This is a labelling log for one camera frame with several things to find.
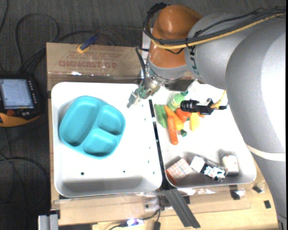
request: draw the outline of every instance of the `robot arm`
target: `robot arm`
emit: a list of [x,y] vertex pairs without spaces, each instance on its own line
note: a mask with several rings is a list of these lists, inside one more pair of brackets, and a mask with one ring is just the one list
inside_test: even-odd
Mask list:
[[[151,33],[149,21],[157,11]],[[161,3],[148,12],[144,32],[151,38],[144,80],[127,106],[178,81],[187,70],[196,81],[226,90],[236,124],[271,190],[279,229],[287,229],[286,8],[202,18],[188,7]]]

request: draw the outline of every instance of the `wooden table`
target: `wooden table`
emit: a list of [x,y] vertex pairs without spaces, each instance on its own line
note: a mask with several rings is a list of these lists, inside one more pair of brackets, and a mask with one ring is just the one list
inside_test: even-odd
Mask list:
[[[48,72],[53,54],[48,52]],[[135,65],[134,76],[128,76],[129,82],[137,80],[136,72],[140,69]],[[48,92],[61,81],[77,81],[73,76],[48,74]],[[48,99],[49,142],[50,142],[50,171],[51,171],[51,208],[59,213],[59,226],[91,224],[93,230],[108,230],[128,218],[144,218],[153,211],[148,211],[145,205],[152,198],[142,195],[106,195],[83,197],[76,199],[62,199],[54,186],[53,142],[52,142],[52,113],[51,99]],[[212,188],[214,194],[196,193],[190,196],[189,208],[203,230],[277,230],[276,211],[269,188],[264,177],[257,168],[257,177],[250,185],[239,186],[244,193],[239,200],[234,200],[227,188]],[[253,186],[261,186],[261,193],[253,190]],[[151,230],[156,217],[145,221],[144,225],[134,226],[134,230]],[[171,207],[161,211],[159,222],[161,230],[182,230],[185,228]]]

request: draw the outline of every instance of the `dark gray carpet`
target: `dark gray carpet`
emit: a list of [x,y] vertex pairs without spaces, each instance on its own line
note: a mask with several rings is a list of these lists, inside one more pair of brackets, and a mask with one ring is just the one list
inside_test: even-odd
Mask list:
[[[146,12],[156,3],[183,4],[205,16],[214,12],[251,12],[285,6],[286,0],[0,0],[0,73],[16,73],[56,34],[99,30],[99,44],[140,46]],[[91,33],[61,42],[82,43]],[[46,97],[46,58],[32,68]],[[37,229],[37,216],[47,214],[49,192],[48,110],[25,126],[0,128],[0,230]]]

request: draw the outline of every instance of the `toy vegetable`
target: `toy vegetable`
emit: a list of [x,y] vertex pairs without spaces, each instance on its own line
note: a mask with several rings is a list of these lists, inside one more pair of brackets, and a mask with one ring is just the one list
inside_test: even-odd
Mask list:
[[158,123],[161,124],[163,128],[166,128],[168,126],[168,121],[164,106],[155,104],[155,110]]
[[182,122],[186,122],[192,113],[185,112],[185,111],[181,110],[181,108],[178,108],[175,111],[175,114],[182,120]]
[[180,134],[181,134],[182,137],[185,137],[188,133],[187,133],[187,131],[185,131],[185,130],[182,129],[182,130],[180,131]]
[[170,117],[174,118],[176,129],[182,130],[183,129],[183,122],[181,121],[181,119],[167,105],[164,105],[164,109],[165,109],[168,117],[170,116]]
[[175,120],[171,116],[168,116],[168,134],[169,134],[169,140],[171,144],[177,145],[178,137],[176,133]]

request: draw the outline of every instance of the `orange carrot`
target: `orange carrot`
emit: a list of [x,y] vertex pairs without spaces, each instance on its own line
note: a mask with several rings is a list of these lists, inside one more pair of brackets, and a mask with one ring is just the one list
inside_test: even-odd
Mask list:
[[175,120],[173,117],[168,116],[168,134],[169,140],[173,145],[178,144],[178,137],[176,133]]
[[182,122],[186,122],[192,113],[185,112],[181,110],[181,108],[178,108],[176,109],[175,114],[182,120]]
[[205,117],[205,114],[201,114],[200,112],[197,112],[197,114],[198,114],[200,117],[202,117],[202,118]]
[[167,105],[164,105],[164,109],[165,109],[168,117],[174,118],[176,129],[182,130],[183,129],[183,122],[181,121],[181,119]]

